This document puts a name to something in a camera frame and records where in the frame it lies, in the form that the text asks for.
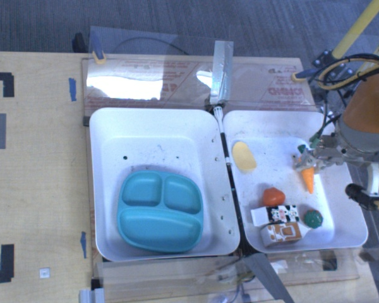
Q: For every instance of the orange carrot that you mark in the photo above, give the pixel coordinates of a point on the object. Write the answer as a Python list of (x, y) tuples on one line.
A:
[(309, 178)]

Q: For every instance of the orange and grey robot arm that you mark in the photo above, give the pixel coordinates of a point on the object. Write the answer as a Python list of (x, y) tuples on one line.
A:
[(364, 112)]

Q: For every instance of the orange rounded toy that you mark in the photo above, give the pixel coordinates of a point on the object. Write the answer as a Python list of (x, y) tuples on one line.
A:
[(273, 197)]

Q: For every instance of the white plastic tray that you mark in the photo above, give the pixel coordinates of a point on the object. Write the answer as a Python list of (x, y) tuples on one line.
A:
[(151, 137), (281, 131)]

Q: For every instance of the black cylinder on white bracket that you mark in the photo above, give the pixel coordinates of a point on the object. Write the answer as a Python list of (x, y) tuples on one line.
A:
[(364, 194)]

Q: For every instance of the green round toy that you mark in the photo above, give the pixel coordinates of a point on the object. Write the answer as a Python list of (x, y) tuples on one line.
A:
[(313, 219)]

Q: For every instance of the brown cardboard board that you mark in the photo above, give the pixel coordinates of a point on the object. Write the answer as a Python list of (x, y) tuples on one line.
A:
[(183, 74)]

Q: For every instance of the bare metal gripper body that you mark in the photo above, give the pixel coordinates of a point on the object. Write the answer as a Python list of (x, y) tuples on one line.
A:
[(330, 154)]

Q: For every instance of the brown and white carton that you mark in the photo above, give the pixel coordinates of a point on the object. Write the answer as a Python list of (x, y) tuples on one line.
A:
[(284, 234)]

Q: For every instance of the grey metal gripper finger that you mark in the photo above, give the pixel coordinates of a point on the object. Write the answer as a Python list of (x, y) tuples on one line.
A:
[(300, 164), (310, 155)]

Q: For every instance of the black and white carton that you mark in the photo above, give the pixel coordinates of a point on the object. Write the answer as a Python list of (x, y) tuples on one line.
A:
[(281, 214)]

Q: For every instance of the yellow rounded block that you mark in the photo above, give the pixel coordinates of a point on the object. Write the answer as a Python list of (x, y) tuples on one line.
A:
[(244, 157)]

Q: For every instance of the blue divided plate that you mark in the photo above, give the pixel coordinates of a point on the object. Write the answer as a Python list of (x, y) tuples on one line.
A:
[(160, 223)]

